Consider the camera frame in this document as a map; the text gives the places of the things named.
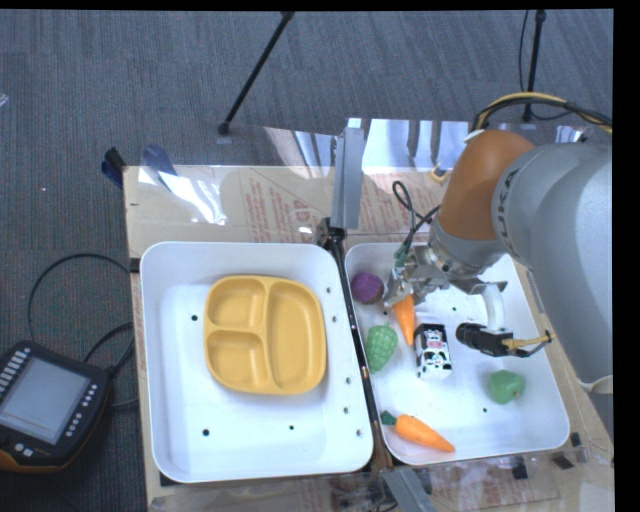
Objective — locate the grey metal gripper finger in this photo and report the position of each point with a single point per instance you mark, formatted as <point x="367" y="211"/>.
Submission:
<point x="424" y="291"/>
<point x="392" y="292"/>

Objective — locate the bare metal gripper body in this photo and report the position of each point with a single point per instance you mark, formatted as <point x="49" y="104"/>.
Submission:
<point x="434" y="270"/>

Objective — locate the orange toy carrot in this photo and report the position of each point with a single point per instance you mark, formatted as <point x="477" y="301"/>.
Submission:
<point x="406" y="320"/>
<point x="420" y="432"/>

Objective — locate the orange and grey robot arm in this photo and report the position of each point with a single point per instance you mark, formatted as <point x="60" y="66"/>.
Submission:
<point x="550" y="225"/>

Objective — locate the purple toy eggplant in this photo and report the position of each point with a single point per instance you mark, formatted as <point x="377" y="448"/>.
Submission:
<point x="366" y="287"/>

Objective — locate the green toy grapes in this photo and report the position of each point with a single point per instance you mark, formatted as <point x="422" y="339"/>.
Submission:
<point x="381" y="347"/>

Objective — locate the cow print milk carton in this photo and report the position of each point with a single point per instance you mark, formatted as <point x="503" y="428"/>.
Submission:
<point x="433" y="352"/>

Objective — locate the yellow divided plate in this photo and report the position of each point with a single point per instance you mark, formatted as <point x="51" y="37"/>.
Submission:
<point x="295" y="335"/>

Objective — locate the green toy pepper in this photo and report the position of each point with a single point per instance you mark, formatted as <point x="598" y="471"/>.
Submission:
<point x="506" y="387"/>

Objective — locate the white plastic tray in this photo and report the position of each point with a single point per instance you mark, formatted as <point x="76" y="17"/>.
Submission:
<point x="250" y="430"/>
<point x="465" y="420"/>

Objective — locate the brown cardboard board red print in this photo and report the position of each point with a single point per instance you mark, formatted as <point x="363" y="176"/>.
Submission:
<point x="280" y="200"/>

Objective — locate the black tripod leg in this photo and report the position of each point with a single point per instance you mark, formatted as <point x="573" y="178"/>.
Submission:
<point x="534" y="65"/>
<point x="257" y="70"/>

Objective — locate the black cylinder on white bracket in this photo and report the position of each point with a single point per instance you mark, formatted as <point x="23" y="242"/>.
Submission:
<point x="482" y="339"/>

